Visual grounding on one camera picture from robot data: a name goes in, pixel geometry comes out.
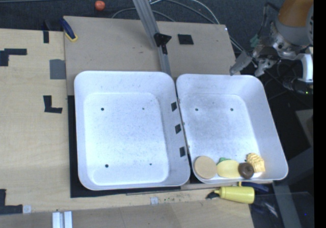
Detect yellow toy fries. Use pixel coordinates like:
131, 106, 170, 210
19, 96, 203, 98
246, 152, 266, 178

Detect pale wood board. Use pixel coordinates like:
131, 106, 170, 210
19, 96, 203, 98
63, 15, 274, 192

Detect yellow mustard bottle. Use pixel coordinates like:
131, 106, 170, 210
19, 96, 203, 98
213, 185, 256, 205

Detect yellow and green toy food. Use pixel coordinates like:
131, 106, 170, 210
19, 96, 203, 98
216, 157, 241, 179

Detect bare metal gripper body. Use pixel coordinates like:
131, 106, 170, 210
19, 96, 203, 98
251, 23, 308, 63

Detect brown doughnut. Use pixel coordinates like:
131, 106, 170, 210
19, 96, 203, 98
238, 162, 255, 180

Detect black cylinder on white bracket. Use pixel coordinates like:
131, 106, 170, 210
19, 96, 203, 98
281, 52, 314, 95

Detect tan round biscuit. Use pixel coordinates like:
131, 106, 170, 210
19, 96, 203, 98
194, 155, 218, 180

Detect white plastic tray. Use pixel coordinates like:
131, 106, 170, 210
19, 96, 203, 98
73, 70, 192, 191
175, 73, 289, 185

